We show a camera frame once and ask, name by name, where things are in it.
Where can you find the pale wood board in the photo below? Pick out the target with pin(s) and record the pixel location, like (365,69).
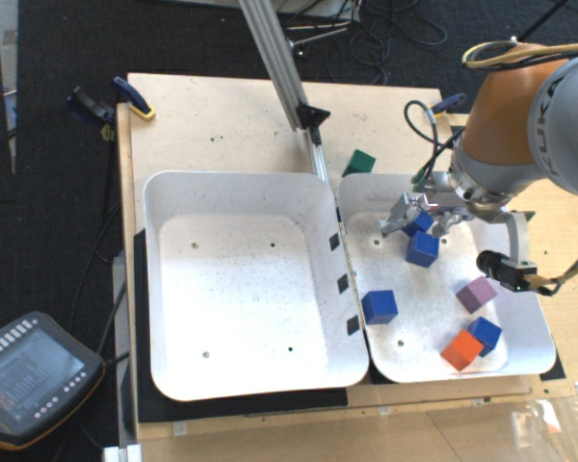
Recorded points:
(231,128)

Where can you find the black cylinder on white bracket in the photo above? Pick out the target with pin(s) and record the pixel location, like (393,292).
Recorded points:
(503,270)

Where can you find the white plastic tray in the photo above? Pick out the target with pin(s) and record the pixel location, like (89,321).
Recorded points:
(241,296)
(424,306)

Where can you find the thin black and white rod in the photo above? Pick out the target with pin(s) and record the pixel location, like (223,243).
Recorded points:
(321,164)

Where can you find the black block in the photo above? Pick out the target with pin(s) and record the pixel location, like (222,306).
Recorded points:
(316,136)

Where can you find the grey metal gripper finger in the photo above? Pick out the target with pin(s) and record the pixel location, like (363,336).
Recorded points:
(445,223)
(400,217)

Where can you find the purple cube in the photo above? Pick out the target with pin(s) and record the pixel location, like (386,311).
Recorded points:
(477,294)

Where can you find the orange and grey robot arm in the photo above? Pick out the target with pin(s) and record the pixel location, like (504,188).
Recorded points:
(506,113)

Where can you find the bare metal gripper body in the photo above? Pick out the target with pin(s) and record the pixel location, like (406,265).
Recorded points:
(443,195)

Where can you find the blue cube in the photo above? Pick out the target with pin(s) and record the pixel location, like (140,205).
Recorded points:
(486,332)
(420,222)
(379,307)
(422,249)

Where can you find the green cube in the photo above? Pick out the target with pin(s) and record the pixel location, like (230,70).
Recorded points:
(361,162)

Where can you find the orange cube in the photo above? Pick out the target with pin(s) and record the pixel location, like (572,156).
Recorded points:
(461,350)

